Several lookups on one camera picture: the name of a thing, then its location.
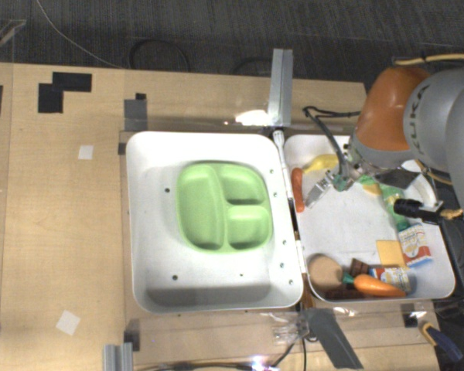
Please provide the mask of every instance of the wooden surface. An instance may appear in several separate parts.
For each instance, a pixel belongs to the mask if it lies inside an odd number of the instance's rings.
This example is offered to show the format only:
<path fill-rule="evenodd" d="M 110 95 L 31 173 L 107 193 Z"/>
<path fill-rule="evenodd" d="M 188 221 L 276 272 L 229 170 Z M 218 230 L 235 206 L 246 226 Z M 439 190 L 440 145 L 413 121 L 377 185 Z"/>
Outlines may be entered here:
<path fill-rule="evenodd" d="M 55 70 L 92 73 L 93 90 L 65 93 L 63 114 L 38 114 L 38 83 L 51 83 Z M 0 371 L 101 370 L 103 346 L 120 344 L 125 329 L 118 156 L 123 100 L 146 93 L 153 123 L 171 126 L 170 118 L 178 117 L 181 125 L 198 120 L 206 127 L 265 109 L 269 81 L 0 64 L 0 84 L 9 89 L 12 80 L 12 96 L 4 97 L 0 119 Z M 352 110 L 364 98 L 363 86 L 354 83 L 295 80 L 293 88 L 295 123 L 305 123 L 304 105 Z M 92 160 L 78 159 L 81 145 L 94 146 Z M 72 336 L 56 328 L 64 310 L 80 318 Z M 367 369 L 438 369 L 433 348 L 418 330 L 403 328 L 395 317 L 398 309 L 359 310 L 364 311 L 368 318 L 380 315 L 380 328 L 364 317 L 342 318 L 341 325 Z M 427 317 L 434 320 L 431 312 Z M 148 323 L 148 333 L 163 336 L 169 325 L 179 325 L 177 318 L 142 323 Z M 186 345 L 205 353 L 210 342 L 200 341 L 197 331 L 182 330 L 184 346 L 159 343 L 171 356 L 186 353 Z M 219 337 L 219 328 L 211 331 L 232 357 L 234 340 Z M 155 336 L 145 339 L 152 343 Z M 333 369 L 319 344 L 309 349 L 309 369 Z M 281 351 L 277 347 L 268 354 Z M 302 357 L 295 353 L 299 348 L 293 352 L 282 369 L 302 369 Z"/>

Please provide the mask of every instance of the white sticker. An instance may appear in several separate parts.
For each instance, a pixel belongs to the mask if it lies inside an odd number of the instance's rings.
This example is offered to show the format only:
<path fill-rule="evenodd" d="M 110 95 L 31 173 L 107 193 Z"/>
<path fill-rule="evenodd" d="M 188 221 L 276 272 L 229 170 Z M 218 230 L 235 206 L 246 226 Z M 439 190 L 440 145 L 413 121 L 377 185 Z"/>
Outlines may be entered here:
<path fill-rule="evenodd" d="M 93 159 L 93 145 L 81 145 L 78 159 Z"/>
<path fill-rule="evenodd" d="M 59 321 L 56 323 L 56 327 L 61 331 L 69 335 L 74 335 L 76 328 L 79 325 L 80 318 L 69 311 L 63 311 Z"/>

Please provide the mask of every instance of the metal bracket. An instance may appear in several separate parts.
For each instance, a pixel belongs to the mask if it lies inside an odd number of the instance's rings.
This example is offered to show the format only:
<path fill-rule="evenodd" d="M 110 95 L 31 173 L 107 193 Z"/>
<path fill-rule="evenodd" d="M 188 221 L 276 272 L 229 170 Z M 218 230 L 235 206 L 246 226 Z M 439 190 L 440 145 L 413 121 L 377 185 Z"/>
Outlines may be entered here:
<path fill-rule="evenodd" d="M 271 63 L 268 116 L 270 126 L 286 127 L 291 124 L 292 73 L 294 57 L 290 49 L 274 49 Z"/>
<path fill-rule="evenodd" d="M 2 30 L 0 30 L 0 49 L 26 24 L 25 20 L 9 21 Z"/>
<path fill-rule="evenodd" d="M 132 344 L 105 345 L 103 348 L 103 371 L 132 371 Z"/>

